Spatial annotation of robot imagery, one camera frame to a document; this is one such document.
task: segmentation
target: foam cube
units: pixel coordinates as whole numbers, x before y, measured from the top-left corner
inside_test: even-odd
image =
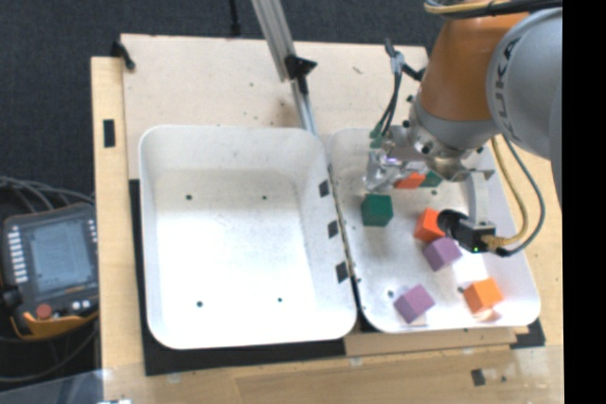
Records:
[[[445,268],[460,258],[463,253],[451,237],[439,237],[423,248],[423,255],[435,272]]]
[[[394,307],[404,320],[411,324],[435,304],[427,290],[422,285],[416,285],[402,294],[394,302]]]
[[[503,294],[492,277],[471,283],[463,290],[463,296],[472,313],[490,309],[503,301]]]
[[[423,181],[425,180],[425,176],[418,172],[411,173],[405,179],[400,179],[394,183],[395,188],[417,188],[419,187]]]
[[[421,187],[437,187],[442,183],[442,178],[433,170],[425,174],[425,180],[421,183]]]
[[[446,236],[444,231],[437,227],[437,216],[438,212],[436,209],[427,207],[420,216],[417,218],[417,224],[415,225],[414,236],[425,242],[432,242],[434,239]]]
[[[391,197],[384,194],[366,194],[362,202],[364,226],[385,227],[394,217]]]

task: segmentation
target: black clip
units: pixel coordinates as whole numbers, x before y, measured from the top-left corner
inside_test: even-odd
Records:
[[[136,64],[129,55],[129,51],[126,50],[126,47],[120,41],[114,41],[114,43],[112,44],[112,57],[122,58],[124,60],[126,68],[129,70],[133,70],[136,67]]]
[[[391,43],[391,39],[389,38],[385,39],[385,52],[392,59],[392,69],[396,71],[394,74],[398,75],[400,71],[403,71],[415,81],[421,81],[423,79],[423,76],[425,75],[425,68],[416,71],[411,66],[406,64],[404,61],[404,56],[400,51],[396,51],[396,49],[394,49],[394,45]]]
[[[299,85],[299,91],[303,95],[308,95],[310,93],[310,89],[307,85],[306,76],[310,74],[315,66],[318,65],[315,61],[304,60],[302,58],[298,58],[294,54],[289,54],[284,60],[286,63],[286,69],[288,71],[288,76],[291,79],[296,79]]]

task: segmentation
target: orange cube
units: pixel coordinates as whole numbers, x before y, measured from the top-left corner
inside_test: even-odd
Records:
[[[444,231],[437,227],[436,209],[427,207],[417,218],[414,236],[425,242],[432,242],[434,239],[446,236]]]
[[[472,313],[490,309],[503,301],[503,294],[491,277],[471,283],[463,290],[463,296]]]
[[[405,179],[401,179],[394,183],[396,188],[417,188],[425,181],[425,176],[418,172],[411,173]]]

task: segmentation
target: black mount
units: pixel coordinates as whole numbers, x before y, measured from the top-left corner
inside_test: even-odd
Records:
[[[284,60],[284,63],[286,64],[286,70],[288,71],[290,79],[296,79],[299,85],[299,91],[303,95],[308,95],[310,89],[307,85],[306,77],[318,63],[298,58],[294,54],[289,54]]]
[[[392,59],[395,59],[398,54],[401,55],[400,51],[396,51],[394,45],[391,42],[391,39],[389,38],[385,39],[385,52]],[[415,81],[421,81],[423,79],[423,76],[425,75],[425,68],[422,68],[419,71],[413,69],[410,65],[406,64],[406,61],[404,61],[403,59],[403,55],[401,56],[401,70]]]
[[[122,58],[127,69],[133,70],[136,67],[136,64],[131,59],[129,51],[120,41],[114,41],[114,43],[112,44],[111,56],[113,58]]]
[[[486,253],[490,250],[488,244],[482,240],[482,236],[494,236],[494,226],[472,225],[469,218],[452,209],[444,209],[437,216],[437,227],[447,236],[458,241],[463,249],[470,253]]]

